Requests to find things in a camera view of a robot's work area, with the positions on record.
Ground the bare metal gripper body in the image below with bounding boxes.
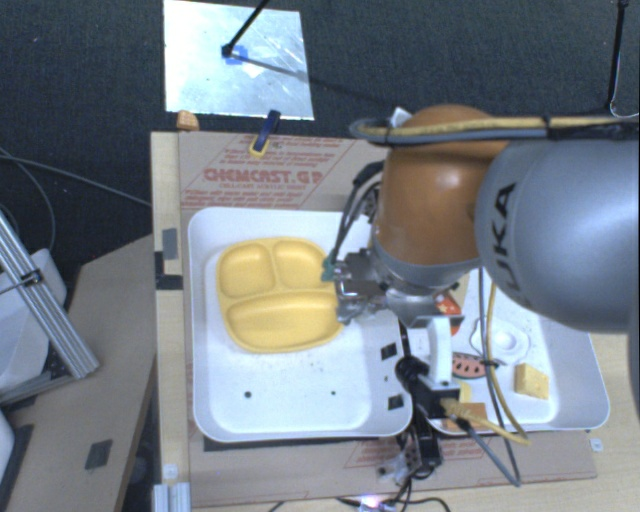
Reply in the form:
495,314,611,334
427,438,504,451
333,248,465,330

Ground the red packet with yellow star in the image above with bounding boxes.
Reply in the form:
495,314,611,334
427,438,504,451
433,292,464,337

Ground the yellow divided plate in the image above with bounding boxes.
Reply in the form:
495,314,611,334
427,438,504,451
215,237,346,354

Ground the white plastic tray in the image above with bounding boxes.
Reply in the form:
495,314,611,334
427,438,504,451
399,272,612,434
187,206,414,444

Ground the brown cardboard board red print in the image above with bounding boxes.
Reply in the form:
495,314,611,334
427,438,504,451
177,130,599,509

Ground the watermelon slice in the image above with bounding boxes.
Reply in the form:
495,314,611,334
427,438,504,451
451,351,487,381

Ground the white fried egg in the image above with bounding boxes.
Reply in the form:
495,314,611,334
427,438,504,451
469,319,531,359

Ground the yellow cheese block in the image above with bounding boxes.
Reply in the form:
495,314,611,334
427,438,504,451
513,362,551,402

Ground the black block with thin wires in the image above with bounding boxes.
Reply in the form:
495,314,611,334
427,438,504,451
413,422,445,476

